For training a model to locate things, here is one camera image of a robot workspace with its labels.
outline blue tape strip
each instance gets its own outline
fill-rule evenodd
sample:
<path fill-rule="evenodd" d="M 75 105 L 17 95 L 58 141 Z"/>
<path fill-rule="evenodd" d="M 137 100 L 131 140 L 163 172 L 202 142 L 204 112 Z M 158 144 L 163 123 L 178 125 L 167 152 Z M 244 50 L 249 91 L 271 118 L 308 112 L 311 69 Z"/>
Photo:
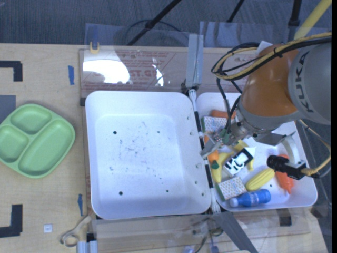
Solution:
<path fill-rule="evenodd" d="M 70 85 L 74 85 L 75 75 L 74 75 L 74 67 L 69 65 L 68 66 L 68 75 L 69 75 L 69 81 Z"/>

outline gray floor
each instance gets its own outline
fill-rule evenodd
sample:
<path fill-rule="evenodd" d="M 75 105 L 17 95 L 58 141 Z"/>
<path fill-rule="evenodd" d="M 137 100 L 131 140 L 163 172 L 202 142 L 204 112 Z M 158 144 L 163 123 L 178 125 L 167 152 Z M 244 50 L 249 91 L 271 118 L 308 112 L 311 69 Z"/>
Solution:
<path fill-rule="evenodd" d="M 86 24 L 129 27 L 138 21 L 154 18 L 172 0 L 0 0 L 0 42 L 41 44 L 84 44 Z M 201 23 L 226 23 L 239 0 L 182 0 L 156 25 L 158 30 L 199 33 Z M 320 0 L 302 0 L 299 19 L 309 16 Z M 233 23 L 255 25 L 241 40 L 261 40 L 262 31 L 273 26 L 271 40 L 278 43 L 288 34 L 293 0 L 245 0 Z M 136 27 L 142 28 L 142 22 Z M 315 24 L 330 30 L 332 7 Z M 331 127 L 309 122 L 331 142 Z M 308 137 L 306 153 L 319 164 L 326 150 L 319 141 Z M 329 252 L 332 252 L 331 174 L 317 181 L 319 199 L 312 211 L 319 218 Z"/>

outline green plate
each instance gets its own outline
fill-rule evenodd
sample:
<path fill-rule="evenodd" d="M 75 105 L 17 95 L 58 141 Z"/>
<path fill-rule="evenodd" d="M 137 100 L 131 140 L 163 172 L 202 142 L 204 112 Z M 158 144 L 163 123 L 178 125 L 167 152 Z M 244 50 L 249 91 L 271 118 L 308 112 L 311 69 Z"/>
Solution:
<path fill-rule="evenodd" d="M 75 140 L 73 126 L 37 104 L 17 108 L 0 124 L 0 161 L 30 178 L 51 173 Z"/>

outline wooden table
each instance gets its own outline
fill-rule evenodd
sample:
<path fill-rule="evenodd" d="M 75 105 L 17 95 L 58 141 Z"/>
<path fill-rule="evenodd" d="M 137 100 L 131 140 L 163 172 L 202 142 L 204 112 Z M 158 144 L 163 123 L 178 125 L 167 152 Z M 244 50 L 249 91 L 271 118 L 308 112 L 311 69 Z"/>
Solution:
<path fill-rule="evenodd" d="M 0 44 L 1 61 L 21 61 L 23 64 L 22 82 L 13 82 L 12 69 L 0 68 L 0 95 L 15 95 L 16 107 L 26 103 L 43 105 L 69 121 L 76 132 L 75 142 L 67 156 L 44 178 L 26 178 L 0 164 L 0 227 L 11 224 L 12 205 L 23 205 L 23 231 L 20 236 L 0 238 L 0 252 L 76 252 L 75 247 L 62 245 L 60 237 L 83 219 L 77 203 L 79 194 L 83 196 L 83 214 L 87 214 L 87 150 L 84 107 L 80 106 L 78 55 L 83 48 L 81 45 Z M 74 68 L 73 85 L 68 77 L 68 66 Z M 318 222 L 310 214 L 309 208 L 296 211 L 296 214 L 305 221 L 297 235 L 290 229 L 286 232 L 282 229 L 283 233 L 279 235 L 278 228 L 260 226 L 265 228 L 264 231 L 274 233 L 268 235 L 267 232 L 261 237 L 256 233 L 256 222 L 253 220 L 250 225 L 249 220 L 244 220 L 249 215 L 238 215 L 238 219 L 259 252 L 327 252 Z M 44 232 L 45 224 L 52 224 L 52 232 Z M 86 231 L 86 227 L 80 231 L 80 240 L 86 239 Z M 225 235 L 217 239 L 220 252 L 237 250 Z M 200 252 L 209 250 L 209 246 L 204 246 Z M 182 252 L 182 248 L 148 249 L 142 252 Z"/>

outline blue bottle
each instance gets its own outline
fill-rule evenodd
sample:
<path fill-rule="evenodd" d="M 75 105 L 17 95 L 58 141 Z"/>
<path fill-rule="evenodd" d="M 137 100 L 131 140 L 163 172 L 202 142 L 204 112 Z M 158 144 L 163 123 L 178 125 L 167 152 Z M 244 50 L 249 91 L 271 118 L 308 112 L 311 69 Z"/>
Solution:
<path fill-rule="evenodd" d="M 270 192 L 268 189 L 260 189 L 257 191 L 246 192 L 235 198 L 230 199 L 230 206 L 245 206 L 252 207 L 257 206 L 261 203 L 267 203 L 271 199 Z"/>

